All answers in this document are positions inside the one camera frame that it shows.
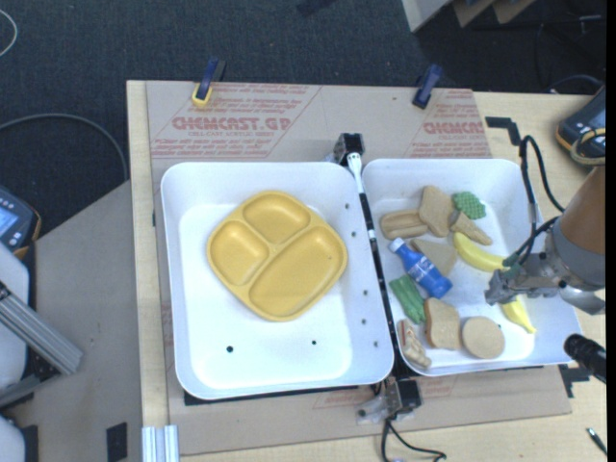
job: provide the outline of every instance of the yellow banana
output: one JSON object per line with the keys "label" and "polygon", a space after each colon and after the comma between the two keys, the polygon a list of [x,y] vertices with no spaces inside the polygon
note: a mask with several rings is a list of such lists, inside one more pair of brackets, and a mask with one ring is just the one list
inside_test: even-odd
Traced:
{"label": "yellow banana", "polygon": [[453,233],[453,246],[462,259],[476,269],[493,272],[504,269],[504,257],[494,255],[477,246],[468,236],[459,231]]}
{"label": "yellow banana", "polygon": [[526,307],[520,301],[519,296],[516,296],[514,301],[503,303],[501,308],[508,319],[523,327],[529,334],[534,334],[537,331],[537,329],[532,326],[532,323],[530,323],[530,319],[526,313]]}

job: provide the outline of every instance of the round bun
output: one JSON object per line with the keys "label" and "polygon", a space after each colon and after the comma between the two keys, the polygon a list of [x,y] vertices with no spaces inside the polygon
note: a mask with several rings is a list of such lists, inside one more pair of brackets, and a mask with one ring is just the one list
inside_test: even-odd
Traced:
{"label": "round bun", "polygon": [[487,317],[471,317],[462,326],[462,344],[473,356],[494,359],[504,351],[504,335]]}

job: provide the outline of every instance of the green vegetable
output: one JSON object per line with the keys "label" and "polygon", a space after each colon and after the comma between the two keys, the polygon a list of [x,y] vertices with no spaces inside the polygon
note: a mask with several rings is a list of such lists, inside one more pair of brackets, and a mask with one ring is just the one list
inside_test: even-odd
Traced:
{"label": "green vegetable", "polygon": [[455,193],[451,200],[455,208],[467,215],[469,219],[479,219],[485,217],[485,206],[472,192]]}
{"label": "green vegetable", "polygon": [[408,274],[404,274],[398,279],[389,283],[394,295],[398,298],[404,315],[413,323],[420,324],[425,322],[424,299],[415,286],[415,282]]}

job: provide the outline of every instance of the blue clamp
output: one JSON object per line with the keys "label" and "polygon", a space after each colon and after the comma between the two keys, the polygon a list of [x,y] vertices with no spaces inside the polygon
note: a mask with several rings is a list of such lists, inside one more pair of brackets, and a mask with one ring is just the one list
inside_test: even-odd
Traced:
{"label": "blue clamp", "polygon": [[427,102],[430,100],[430,96],[432,95],[432,88],[436,86],[436,83],[443,75],[443,69],[437,64],[431,64],[423,77],[420,77],[416,83],[416,86],[419,86],[419,89],[415,93],[415,97],[413,98],[413,104],[422,108],[423,110],[427,106]]}
{"label": "blue clamp", "polygon": [[205,72],[203,73],[203,79],[201,79],[201,83],[197,84],[194,88],[194,92],[192,93],[192,102],[194,106],[198,108],[203,108],[208,101],[210,100],[210,96],[212,95],[212,82],[215,80],[215,74],[218,68],[218,58],[212,57],[208,61],[208,65],[205,67]]}

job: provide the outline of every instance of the black floor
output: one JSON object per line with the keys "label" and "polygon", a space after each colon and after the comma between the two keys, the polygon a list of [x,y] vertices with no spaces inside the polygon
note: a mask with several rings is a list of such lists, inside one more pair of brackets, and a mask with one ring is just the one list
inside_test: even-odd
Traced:
{"label": "black floor", "polygon": [[[227,82],[412,86],[432,63],[442,87],[593,93],[589,77],[605,81],[605,23],[571,21],[605,17],[606,0],[538,0],[515,28],[488,10],[462,29],[447,6],[416,34],[400,0],[0,0],[0,10],[19,31],[0,56],[0,125],[79,116],[126,158],[126,81],[198,81],[212,55]],[[12,37],[0,13],[0,53]],[[43,233],[123,179],[112,143],[82,120],[0,126],[0,185],[39,210]]]}

